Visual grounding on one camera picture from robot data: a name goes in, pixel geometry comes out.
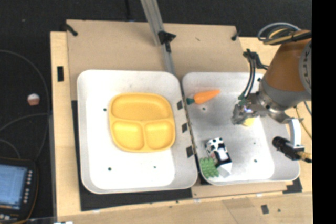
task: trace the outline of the toy carrot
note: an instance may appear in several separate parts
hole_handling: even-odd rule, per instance
[[[220,90],[198,92],[194,95],[194,98],[187,98],[187,104],[203,104],[218,95],[220,92]]]

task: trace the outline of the metal pole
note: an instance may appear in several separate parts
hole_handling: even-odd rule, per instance
[[[163,59],[165,69],[167,72],[175,74],[175,68],[172,60],[171,53],[166,50],[166,46],[162,46],[159,38],[159,33],[164,31],[161,13],[159,10],[157,0],[140,0],[143,10],[145,12],[147,21],[153,33],[154,42],[156,45],[162,47]]]

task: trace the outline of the wooden board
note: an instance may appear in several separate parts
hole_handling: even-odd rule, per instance
[[[132,209],[131,214],[129,210],[101,210],[95,213],[61,216],[58,217],[58,221],[81,224],[311,224],[312,193],[194,200],[164,206],[147,205],[145,208]]]
[[[147,23],[67,20],[71,99],[76,81],[88,69],[164,71],[161,46],[154,45]],[[171,42],[176,76],[189,72],[245,72],[247,62],[234,26],[164,24]]]
[[[58,216],[69,216],[69,215],[87,215],[93,214],[93,211],[81,212],[80,211],[80,197],[78,191],[78,174],[77,174],[77,163],[76,163],[76,153],[75,153],[75,142],[74,142],[74,132],[73,132],[73,121],[72,121],[72,111],[71,111],[71,95],[70,95],[70,71],[69,71],[69,58],[68,58],[68,43],[67,43],[67,33],[62,32],[52,32],[51,33],[51,65],[52,65],[52,77],[53,77],[53,110],[54,110],[54,133],[55,133],[55,159],[56,159],[56,195],[57,195],[57,215]],[[255,38],[241,38],[242,47],[255,46],[256,49],[260,49],[260,42]],[[271,59],[275,52],[270,53],[266,50],[261,52],[260,58],[265,64],[266,57]],[[247,64],[244,63],[245,58],[242,59],[241,68],[246,71]],[[57,67],[63,67],[64,69],[64,80],[58,81]],[[311,119],[305,116],[306,125],[308,128],[311,127]],[[306,145],[307,149],[311,148],[311,139],[308,135],[303,134],[302,142]],[[312,191],[312,173],[311,165],[301,162],[301,183],[303,186],[303,191]],[[196,184],[193,191],[193,198],[190,200],[180,201],[181,205],[194,206],[194,203],[198,201],[210,202],[216,199],[224,199],[227,197],[244,197],[260,196],[260,193],[281,193],[282,190],[286,188],[286,185],[291,183],[270,183],[270,184],[257,184],[257,186],[224,186],[223,188],[215,189],[214,186],[202,186]],[[175,205],[175,202],[162,202],[155,205],[135,205],[135,206],[125,206],[118,208],[108,208],[100,210],[100,212],[115,212],[120,210],[136,210],[137,208],[148,208],[156,207],[169,207]],[[198,210],[196,207],[191,209],[197,214]]]

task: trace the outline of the orange carrot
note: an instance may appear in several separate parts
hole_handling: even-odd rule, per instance
[[[216,95],[218,95],[221,91],[220,90],[213,90],[213,91],[206,91],[206,92],[198,92],[194,95],[194,100],[196,104],[203,104]]]

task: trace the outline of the black mat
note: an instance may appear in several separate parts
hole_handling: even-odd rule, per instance
[[[192,198],[191,188],[165,191],[147,191],[141,193],[122,193],[122,194],[94,194],[89,192],[80,180],[80,159],[79,159],[79,133],[78,133],[78,111],[77,101],[71,102],[73,129],[75,131],[76,157],[78,166],[80,205],[82,211],[123,206],[146,204],[149,202],[174,201]]]

